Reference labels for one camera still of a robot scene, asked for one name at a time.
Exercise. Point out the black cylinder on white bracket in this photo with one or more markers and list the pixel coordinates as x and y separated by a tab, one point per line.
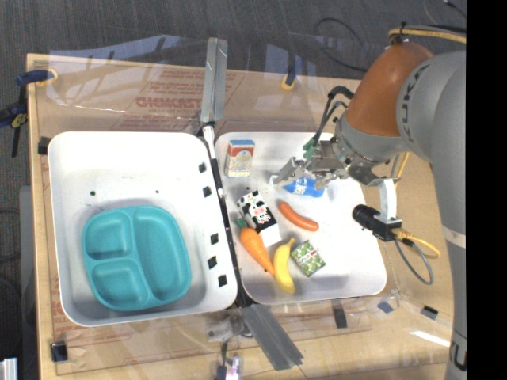
384	225

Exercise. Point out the yellow banana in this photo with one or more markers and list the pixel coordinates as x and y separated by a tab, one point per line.
283	267

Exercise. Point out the white plastic tray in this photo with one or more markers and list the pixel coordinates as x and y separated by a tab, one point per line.
348	259
130	160

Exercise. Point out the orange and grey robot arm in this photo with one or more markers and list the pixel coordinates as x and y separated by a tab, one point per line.
431	105

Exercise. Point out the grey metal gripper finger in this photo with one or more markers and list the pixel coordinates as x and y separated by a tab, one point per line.
288	171
325	180

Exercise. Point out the cow print carton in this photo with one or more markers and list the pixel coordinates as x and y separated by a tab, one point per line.
259	216

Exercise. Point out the brown cardboard board red print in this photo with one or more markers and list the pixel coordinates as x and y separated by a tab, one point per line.
166	101

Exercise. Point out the orange sausage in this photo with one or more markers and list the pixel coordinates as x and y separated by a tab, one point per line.
299	217

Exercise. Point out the green carton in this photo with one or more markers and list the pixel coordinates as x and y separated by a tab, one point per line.
308	258

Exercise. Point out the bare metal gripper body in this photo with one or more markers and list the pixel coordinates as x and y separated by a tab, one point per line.
330	158

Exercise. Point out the red and white carton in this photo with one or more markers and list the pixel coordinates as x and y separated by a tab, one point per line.
239	160

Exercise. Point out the teal divided plate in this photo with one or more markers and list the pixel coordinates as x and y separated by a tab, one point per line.
158	251

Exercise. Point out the blue bottle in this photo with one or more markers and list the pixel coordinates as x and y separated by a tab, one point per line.
305	188

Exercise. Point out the orange carrot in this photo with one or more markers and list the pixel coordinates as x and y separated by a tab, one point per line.
255	245

